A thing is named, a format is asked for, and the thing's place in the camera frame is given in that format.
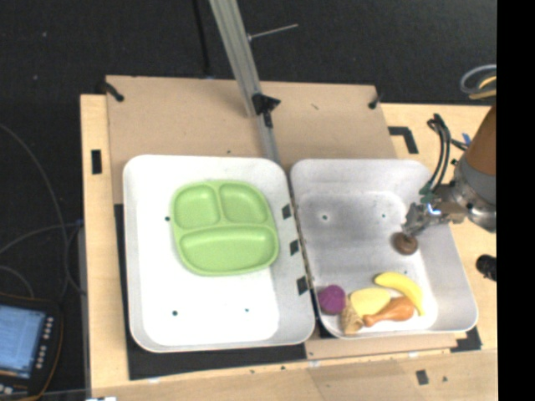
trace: cardboard sheet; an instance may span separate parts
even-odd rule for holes
[[[114,203],[134,156],[262,157],[257,121],[246,116],[236,81],[108,76],[124,99],[108,95]],[[283,168],[306,158],[393,158],[374,86],[263,82],[281,100],[272,112]]]

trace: toy banana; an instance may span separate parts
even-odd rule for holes
[[[423,293],[421,288],[409,277],[398,272],[383,272],[375,277],[374,282],[382,287],[394,288],[407,296],[415,305],[418,315],[425,315],[422,306]]]

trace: yellow toy food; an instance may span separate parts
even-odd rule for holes
[[[348,297],[346,297],[345,308],[340,313],[340,324],[346,336],[353,336],[364,326],[364,321],[353,309]]]
[[[402,275],[398,272],[383,272],[375,277],[374,282],[382,287],[394,288],[396,291],[399,291],[412,301],[420,316],[425,315],[422,306],[423,292],[421,288],[406,275]]]
[[[370,287],[353,291],[349,295],[353,309],[363,317],[374,315],[390,301],[390,293],[384,288]]]

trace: white tray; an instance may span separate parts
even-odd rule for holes
[[[238,276],[206,277],[178,257],[170,213],[173,193],[197,181],[238,180],[257,187],[271,207],[280,251],[268,268]],[[315,317],[287,177],[258,158],[142,155],[123,174],[130,331],[152,352],[185,352],[297,344]]]
[[[330,284],[346,293],[377,287],[374,276],[387,271],[406,274],[424,293],[425,316],[378,322],[354,336],[344,335],[338,316],[320,311],[323,325],[337,338],[463,332],[476,324],[476,303],[448,225],[426,229],[410,256],[391,244],[430,177],[413,160],[301,160],[292,168],[296,213],[316,295]]]

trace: cable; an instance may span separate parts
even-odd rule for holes
[[[79,226],[79,223],[69,223],[69,224],[66,224],[65,226],[66,227]],[[60,225],[48,226],[48,227],[43,227],[41,229],[37,229],[35,231],[30,231],[29,233],[26,233],[25,235],[19,236],[18,238],[10,241],[7,245],[5,245],[2,248],[0,248],[0,256],[4,252],[6,252],[9,248],[17,245],[19,242],[22,242],[22,241],[28,239],[29,237],[36,236],[36,235],[39,235],[39,234],[47,232],[47,231],[52,231],[54,229],[61,229],[61,228],[62,228],[62,226],[60,226]]]
[[[479,83],[479,89],[485,88],[485,86],[487,86],[491,82],[494,82],[496,79],[497,79],[497,76],[491,76],[491,77],[487,77],[486,79],[483,79]]]
[[[465,143],[459,141],[459,140],[454,140],[452,139],[450,141],[457,149],[460,149],[462,151],[466,151],[468,150],[468,145],[466,145]]]
[[[65,278],[65,281],[64,281],[64,287],[63,287],[63,290],[61,291],[61,295],[59,297],[59,302],[60,303],[63,303],[64,302],[64,299],[65,299],[65,295],[67,293],[67,288],[69,287],[69,285],[80,295],[80,296],[85,296],[87,295],[86,292],[84,290],[82,290],[82,288],[79,287],[79,285],[76,283],[76,281],[74,280],[73,276],[71,275],[70,273],[70,270],[69,270],[69,251],[70,251],[70,248],[71,246],[73,245],[73,241],[74,241],[74,238],[78,235],[79,233],[79,230],[80,230],[81,226],[78,226],[74,231],[73,233],[71,233],[71,236],[69,237],[69,242],[66,246],[66,250],[65,250],[65,254],[64,254],[64,270],[65,270],[65,275],[67,275],[67,277]]]
[[[470,98],[470,99],[484,99],[484,98],[495,97],[496,94],[497,94],[497,91],[495,89],[493,89],[493,90],[482,91],[482,92],[479,92],[477,94],[470,94],[470,95],[468,95],[468,98]]]
[[[64,240],[63,263],[64,263],[64,270],[65,270],[65,281],[67,283],[69,283],[71,286],[73,286],[73,288],[76,290],[76,292],[79,295],[84,295],[85,294],[84,291],[80,287],[78,287],[78,285],[76,284],[76,282],[74,281],[74,279],[72,278],[72,276],[70,274],[69,267],[66,266],[66,264],[65,264],[65,263],[68,262],[68,259],[69,259],[69,249],[70,249],[70,243],[72,241],[69,241],[69,236],[67,234],[67,225],[65,224],[63,214],[61,213],[61,209],[59,208],[59,203],[58,203],[58,200],[56,198],[56,194],[54,192],[54,189],[52,188],[52,184],[50,183],[50,180],[48,179],[48,176],[47,176],[46,172],[44,171],[44,168],[41,166],[41,164],[39,163],[37,157],[35,157],[35,155],[29,149],[29,147],[26,145],[26,143],[24,143],[24,141],[22,141],[18,137],[18,135],[16,135],[12,130],[10,130],[4,124],[0,124],[0,129],[2,129],[4,132],[9,134],[28,153],[30,159],[35,164],[35,166],[37,167],[37,169],[39,171],[39,174],[42,176],[44,184],[46,185],[48,193],[50,194],[50,198],[52,199],[53,208],[54,208],[54,210],[55,210],[55,212],[57,214],[58,220],[59,220],[59,229],[61,229],[61,234],[62,234],[62,237],[63,237],[63,240]],[[61,296],[62,299],[63,299],[63,296],[64,296],[64,289],[62,290],[62,296]]]
[[[427,184],[429,185],[429,187],[431,187],[433,185],[433,181],[435,181],[436,176],[438,175],[438,173],[441,170],[442,162],[444,160],[444,149],[445,149],[445,147],[444,147],[443,134],[439,129],[436,128],[435,120],[434,119],[427,120],[427,126],[429,126],[431,129],[433,129],[439,135],[439,138],[440,138],[440,141],[441,141],[441,151],[440,151],[440,154],[439,154],[439,157],[438,157],[438,163],[436,164],[435,172],[433,172],[433,175],[431,176],[429,181],[427,181]]]
[[[441,175],[439,176],[438,180],[436,181],[435,187],[433,187],[433,189],[432,189],[433,192],[436,192],[436,189],[438,189],[438,186],[444,180],[444,175],[446,175],[446,171],[447,171],[447,168],[448,168],[448,162],[450,160],[450,151],[451,151],[451,147],[450,147],[451,134],[450,134],[450,130],[446,126],[446,123],[444,122],[442,117],[437,113],[434,114],[434,117],[435,117],[435,121],[437,123],[437,126],[438,126],[438,128],[439,128],[439,130],[441,132],[441,141],[442,141],[443,147],[446,150],[445,154],[443,156]]]
[[[476,88],[468,88],[466,86],[466,81],[473,75],[475,74],[479,74],[481,72],[484,72],[484,71],[490,71],[490,70],[497,70],[497,65],[495,64],[487,64],[487,65],[482,65],[480,67],[475,67],[474,69],[468,71],[467,73],[465,73],[462,77],[461,77],[461,82],[460,82],[460,87],[461,87],[461,91],[464,92],[465,94],[477,94],[479,92],[482,92],[482,86],[481,84],[485,82],[485,80],[480,80],[479,85],[478,87]]]
[[[20,273],[18,273],[17,271],[14,271],[11,267],[1,266],[1,265],[0,265],[0,271],[5,271],[16,276],[24,284],[24,286],[26,287],[26,289],[28,290],[30,294],[30,297],[35,298],[35,295],[33,294],[32,286],[30,285],[28,280],[25,277],[23,277]]]

